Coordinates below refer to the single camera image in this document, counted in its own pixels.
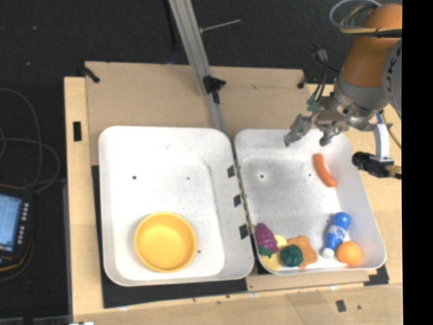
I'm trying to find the black cylinder on white bracket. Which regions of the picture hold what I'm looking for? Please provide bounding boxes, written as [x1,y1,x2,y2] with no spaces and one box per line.
[351,123,396,178]

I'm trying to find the white plastic tray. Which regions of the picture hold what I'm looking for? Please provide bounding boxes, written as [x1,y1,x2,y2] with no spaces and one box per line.
[233,128,387,276]
[98,125,255,287]

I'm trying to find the blue and white bottle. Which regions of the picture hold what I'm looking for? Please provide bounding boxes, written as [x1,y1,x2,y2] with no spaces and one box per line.
[320,211,352,259]

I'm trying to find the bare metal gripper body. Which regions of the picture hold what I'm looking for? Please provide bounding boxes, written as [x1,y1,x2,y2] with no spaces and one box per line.
[311,92,375,132]

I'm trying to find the orange sausage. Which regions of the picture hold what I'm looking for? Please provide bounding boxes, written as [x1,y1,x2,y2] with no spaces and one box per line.
[313,152,338,188]

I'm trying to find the orange ball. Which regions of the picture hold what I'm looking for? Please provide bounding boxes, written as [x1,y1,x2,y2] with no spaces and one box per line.
[336,240,363,267]

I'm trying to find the brown cardboard board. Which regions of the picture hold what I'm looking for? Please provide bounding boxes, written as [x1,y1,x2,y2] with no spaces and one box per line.
[83,60,378,293]

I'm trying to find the purple grapes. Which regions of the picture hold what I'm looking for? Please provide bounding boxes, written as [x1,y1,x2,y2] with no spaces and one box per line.
[254,222,279,259]

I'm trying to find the green broccoli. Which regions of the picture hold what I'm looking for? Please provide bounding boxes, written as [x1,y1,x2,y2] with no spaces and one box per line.
[279,244,304,268]

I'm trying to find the yellow toy food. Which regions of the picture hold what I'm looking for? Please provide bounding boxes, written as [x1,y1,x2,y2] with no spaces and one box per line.
[259,234,289,272]

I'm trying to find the yellow bowl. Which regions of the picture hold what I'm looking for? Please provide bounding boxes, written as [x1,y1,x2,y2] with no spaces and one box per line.
[133,211,198,273]

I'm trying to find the orange biscuit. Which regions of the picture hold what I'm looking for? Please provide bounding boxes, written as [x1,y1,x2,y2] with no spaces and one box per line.
[287,234,319,269]

